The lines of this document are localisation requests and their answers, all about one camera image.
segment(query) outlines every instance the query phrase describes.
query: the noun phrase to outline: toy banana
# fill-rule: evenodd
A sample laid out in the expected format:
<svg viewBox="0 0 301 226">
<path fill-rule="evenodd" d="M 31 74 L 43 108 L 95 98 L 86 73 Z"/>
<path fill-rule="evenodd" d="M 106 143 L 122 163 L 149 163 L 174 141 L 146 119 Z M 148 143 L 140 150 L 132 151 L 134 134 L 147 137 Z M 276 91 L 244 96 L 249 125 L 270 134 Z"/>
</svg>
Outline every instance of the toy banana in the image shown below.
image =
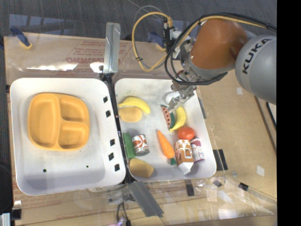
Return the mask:
<svg viewBox="0 0 301 226">
<path fill-rule="evenodd" d="M 122 107 L 138 107 L 142 111 L 146 112 L 149 114 L 151 112 L 151 108 L 149 105 L 142 99 L 137 98 L 137 97 L 128 97 L 126 98 L 122 103 L 118 104 L 119 108 Z"/>
<path fill-rule="evenodd" d="M 186 112 L 182 106 L 179 106 L 176 109 L 177 120 L 172 128 L 169 129 L 170 132 L 179 129 L 185 124 L 186 121 Z"/>
</svg>

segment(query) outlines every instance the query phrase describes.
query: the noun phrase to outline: watermelon slice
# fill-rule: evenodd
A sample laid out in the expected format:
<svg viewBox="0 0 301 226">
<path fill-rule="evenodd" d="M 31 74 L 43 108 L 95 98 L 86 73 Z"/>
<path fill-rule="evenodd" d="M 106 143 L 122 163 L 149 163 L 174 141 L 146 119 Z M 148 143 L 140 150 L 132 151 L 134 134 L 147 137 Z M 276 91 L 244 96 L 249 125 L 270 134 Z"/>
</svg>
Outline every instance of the watermelon slice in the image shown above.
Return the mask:
<svg viewBox="0 0 301 226">
<path fill-rule="evenodd" d="M 173 112 L 169 113 L 167 106 L 165 106 L 165 105 L 161 105 L 161 109 L 162 109 L 166 124 L 168 126 L 168 129 L 171 129 L 172 127 L 174 127 L 174 124 L 175 124 L 174 113 Z"/>
</svg>

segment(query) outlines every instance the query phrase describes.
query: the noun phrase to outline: white tray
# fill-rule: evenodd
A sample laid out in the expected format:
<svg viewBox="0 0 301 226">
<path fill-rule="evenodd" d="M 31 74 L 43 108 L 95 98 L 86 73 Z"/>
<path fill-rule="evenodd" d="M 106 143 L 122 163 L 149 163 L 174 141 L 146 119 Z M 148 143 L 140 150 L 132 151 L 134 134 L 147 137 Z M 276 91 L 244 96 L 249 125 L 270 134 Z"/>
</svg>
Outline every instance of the white tray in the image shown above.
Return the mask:
<svg viewBox="0 0 301 226">
<path fill-rule="evenodd" d="M 156 130 L 160 130 L 171 144 L 178 140 L 176 131 L 169 132 L 160 107 L 160 105 L 167 106 L 165 97 L 166 94 L 172 92 L 171 85 L 171 80 L 158 79 L 124 78 L 116 82 L 115 94 L 117 103 L 121 103 L 129 96 L 134 96 L 145 100 L 150 106 L 150 114 L 143 113 L 142 119 L 138 122 L 128 123 L 120 119 L 122 133 L 129 133 L 131 137 L 145 134 L 150 149 L 149 154 L 136 158 L 152 165 L 154 172 L 150 178 L 132 175 L 137 181 L 151 182 L 209 178 L 216 172 L 216 161 L 196 93 L 183 105 L 187 114 L 185 126 L 192 127 L 196 136 L 200 138 L 205 160 L 195 163 L 190 173 L 184 175 L 176 165 L 171 166 L 169 159 L 163 155 Z"/>
<path fill-rule="evenodd" d="M 27 133 L 28 108 L 31 99 L 41 92 L 69 94 L 86 103 L 90 135 L 83 148 L 50 151 L 31 143 Z M 16 182 L 22 192 L 51 194 L 123 181 L 126 170 L 105 83 L 97 79 L 22 78 L 12 83 L 10 97 Z"/>
</svg>

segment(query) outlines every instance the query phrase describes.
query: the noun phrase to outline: can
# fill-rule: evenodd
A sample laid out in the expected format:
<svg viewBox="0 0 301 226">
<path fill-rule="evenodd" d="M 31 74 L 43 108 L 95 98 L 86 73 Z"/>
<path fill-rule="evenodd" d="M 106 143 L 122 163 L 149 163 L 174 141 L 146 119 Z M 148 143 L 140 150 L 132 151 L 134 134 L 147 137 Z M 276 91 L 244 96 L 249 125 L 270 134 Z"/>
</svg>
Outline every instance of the can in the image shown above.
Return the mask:
<svg viewBox="0 0 301 226">
<path fill-rule="evenodd" d="M 201 141 L 199 138 L 194 138 L 190 141 L 192 157 L 194 163 L 205 159 Z"/>
<path fill-rule="evenodd" d="M 150 153 L 144 134 L 132 137 L 132 143 L 136 156 L 143 156 Z"/>
</svg>

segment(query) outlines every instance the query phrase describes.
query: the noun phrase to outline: black cable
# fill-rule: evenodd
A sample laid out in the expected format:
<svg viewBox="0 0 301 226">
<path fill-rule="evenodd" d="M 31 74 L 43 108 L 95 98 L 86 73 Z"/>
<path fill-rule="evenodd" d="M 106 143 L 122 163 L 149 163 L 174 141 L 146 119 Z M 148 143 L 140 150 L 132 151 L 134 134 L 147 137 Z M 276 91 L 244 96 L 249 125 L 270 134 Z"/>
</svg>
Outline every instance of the black cable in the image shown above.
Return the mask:
<svg viewBox="0 0 301 226">
<path fill-rule="evenodd" d="M 126 213 L 126 210 L 124 208 L 124 201 L 122 202 L 122 208 L 123 208 L 124 215 L 126 216 L 126 220 L 128 221 L 127 213 Z"/>
<path fill-rule="evenodd" d="M 201 20 L 203 18 L 206 18 L 206 17 L 211 17 L 211 16 L 224 16 L 224 17 L 229 17 L 229 18 L 232 18 L 232 19 L 238 19 L 238 20 L 243 20 L 245 22 L 249 22 L 249 23 L 252 23 L 252 24 L 256 24 L 256 25 L 259 25 L 259 26 L 262 26 L 268 30 L 272 30 L 274 32 L 277 32 L 277 27 L 272 25 L 272 24 L 269 24 L 269 23 L 266 23 L 264 21 L 261 21 L 259 19 L 256 19 L 256 18 L 253 18 L 253 17 L 249 17 L 249 16 L 245 16 L 245 15 L 240 15 L 240 14 L 235 14 L 235 13 L 213 13 L 213 14 L 207 14 L 207 15 L 202 15 L 201 17 L 199 17 L 198 19 L 196 19 L 195 21 L 193 21 L 192 23 L 190 23 L 186 28 L 185 30 L 183 30 L 181 32 L 181 34 L 178 36 L 178 38 L 176 39 L 175 43 L 172 45 L 171 49 L 168 51 L 167 53 L 167 56 L 165 58 L 165 61 L 164 61 L 164 68 L 165 68 L 165 71 L 167 73 L 167 75 L 175 82 L 177 82 L 178 84 L 180 85 L 208 85 L 208 84 L 211 84 L 211 83 L 214 83 L 216 81 L 219 81 L 221 78 L 223 78 L 227 72 L 221 74 L 221 75 L 218 75 L 216 77 L 214 77 L 213 79 L 211 79 L 210 81 L 195 81 L 195 82 L 188 82 L 188 81 L 185 81 L 183 80 L 179 75 L 178 73 L 176 72 L 175 68 L 174 68 L 174 63 L 173 63 L 173 52 L 175 51 L 175 48 L 178 46 L 178 43 L 184 38 L 186 37 L 186 33 L 188 32 L 188 30 L 197 22 L 199 21 L 199 25 L 201 24 Z M 171 62 L 171 68 L 173 70 L 173 72 L 175 73 L 175 76 L 173 76 L 168 68 L 167 68 L 167 62 L 168 62 L 168 59 L 170 59 L 170 62 Z"/>
<path fill-rule="evenodd" d="M 119 222 L 119 220 L 120 220 L 120 218 L 119 218 L 119 210 L 120 210 L 120 207 L 121 207 L 121 203 L 118 204 L 118 207 L 117 207 L 117 215 L 116 215 L 117 222 Z"/>
</svg>

